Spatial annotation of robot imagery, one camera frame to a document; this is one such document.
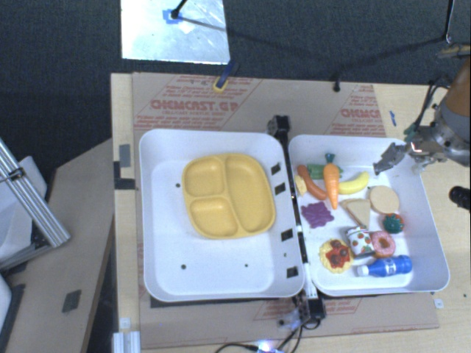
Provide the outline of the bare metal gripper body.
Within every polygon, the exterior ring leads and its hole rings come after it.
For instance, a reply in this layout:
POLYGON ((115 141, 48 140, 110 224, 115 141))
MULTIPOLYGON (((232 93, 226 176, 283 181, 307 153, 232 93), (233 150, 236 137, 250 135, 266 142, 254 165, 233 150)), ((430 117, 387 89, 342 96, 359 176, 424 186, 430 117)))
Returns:
POLYGON ((448 126, 419 126, 413 124, 405 131, 408 154, 422 167, 451 160, 470 166, 470 143, 460 138, 448 126))

